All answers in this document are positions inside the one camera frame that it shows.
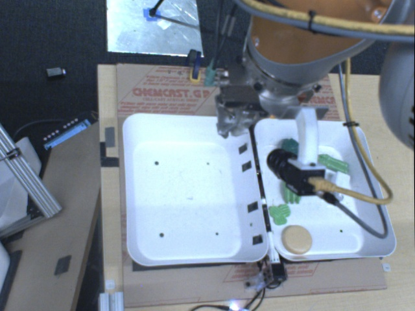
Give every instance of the metal plate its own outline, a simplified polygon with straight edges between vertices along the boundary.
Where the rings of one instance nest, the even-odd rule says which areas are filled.
[[[196,0],[164,0],[162,18],[148,20],[144,10],[158,0],[107,0],[108,51],[187,56],[202,52]]]

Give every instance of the white tray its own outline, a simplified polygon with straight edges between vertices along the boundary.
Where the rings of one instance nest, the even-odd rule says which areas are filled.
[[[342,122],[318,121],[318,130],[319,154],[329,154],[347,162],[351,176],[350,188],[370,195],[369,186],[351,145],[347,128],[342,125]],[[368,151],[366,138],[360,129],[359,136]],[[267,157],[273,149],[281,146],[283,139],[290,138],[298,140],[294,120],[265,119],[255,126],[255,140],[268,206],[278,206],[284,204],[284,201],[281,195],[281,180],[268,168]],[[376,193],[382,195],[379,184],[372,175],[371,179]],[[379,211],[375,205],[349,196],[344,197],[342,204],[376,231],[383,232]],[[291,215],[287,218],[286,225],[276,225],[271,220],[274,245],[277,252],[286,259],[303,261],[382,257],[395,250],[396,239],[385,206],[382,206],[382,210],[389,229],[389,234],[385,239],[379,239],[367,233],[340,209],[316,196],[302,197],[299,204],[289,204],[289,207]],[[304,255],[295,255],[283,245],[281,234],[288,225],[301,225],[310,232],[313,244]]]
[[[249,135],[223,139],[216,122],[151,114],[125,121],[127,246],[136,262],[254,262],[265,256]],[[244,164],[251,168],[243,171]],[[257,209],[249,211],[250,204]]]

